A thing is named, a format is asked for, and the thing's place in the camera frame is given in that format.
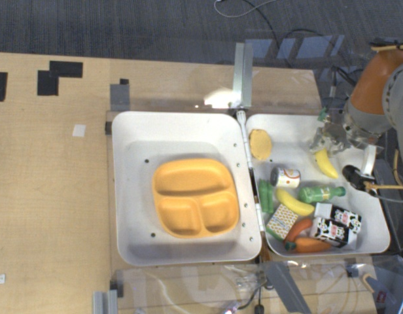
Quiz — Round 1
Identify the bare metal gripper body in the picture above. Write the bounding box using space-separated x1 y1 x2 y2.
317 114 381 149

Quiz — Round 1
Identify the white and orange can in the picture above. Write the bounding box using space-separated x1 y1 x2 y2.
270 166 302 190

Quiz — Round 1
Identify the black and white cow-print carton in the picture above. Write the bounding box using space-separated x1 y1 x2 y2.
309 217 358 249
313 202 363 234

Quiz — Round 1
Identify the black cylinder on white bracket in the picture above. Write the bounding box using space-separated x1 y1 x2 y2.
342 145 377 192

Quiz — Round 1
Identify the orange divided plate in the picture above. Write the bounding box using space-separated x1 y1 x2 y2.
151 158 241 239

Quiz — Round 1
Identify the yellow patterned carton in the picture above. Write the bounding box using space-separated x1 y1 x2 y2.
265 203 300 242

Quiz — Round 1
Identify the yellow banana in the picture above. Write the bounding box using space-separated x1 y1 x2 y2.
275 188 316 217
314 147 340 180

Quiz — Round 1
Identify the white plastic tray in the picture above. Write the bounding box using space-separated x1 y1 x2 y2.
111 111 263 268
245 113 392 258

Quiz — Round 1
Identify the green bottle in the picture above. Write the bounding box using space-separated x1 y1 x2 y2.
298 185 347 205

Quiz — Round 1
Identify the yellow-brown round bread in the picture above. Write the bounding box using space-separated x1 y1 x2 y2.
248 128 273 161

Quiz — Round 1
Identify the green ribbed block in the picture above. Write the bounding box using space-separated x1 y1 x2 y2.
257 179 275 215

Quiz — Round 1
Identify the orange carrot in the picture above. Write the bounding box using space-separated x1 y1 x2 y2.
284 237 333 254
283 218 313 244

